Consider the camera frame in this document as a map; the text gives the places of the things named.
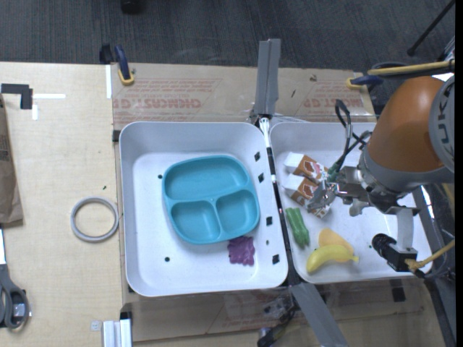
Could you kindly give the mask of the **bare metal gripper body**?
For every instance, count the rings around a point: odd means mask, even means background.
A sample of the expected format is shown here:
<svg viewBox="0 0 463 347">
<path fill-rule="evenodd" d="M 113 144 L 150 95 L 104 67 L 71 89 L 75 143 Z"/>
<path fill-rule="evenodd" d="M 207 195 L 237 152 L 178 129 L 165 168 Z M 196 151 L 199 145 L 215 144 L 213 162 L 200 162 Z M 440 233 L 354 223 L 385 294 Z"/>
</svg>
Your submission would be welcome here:
<svg viewBox="0 0 463 347">
<path fill-rule="evenodd" d="M 343 167 L 336 177 L 336 195 L 349 206 L 349 214 L 357 216 L 367 207 L 383 214 L 396 215 L 401 209 L 400 193 L 391 191 L 360 167 Z"/>
</svg>

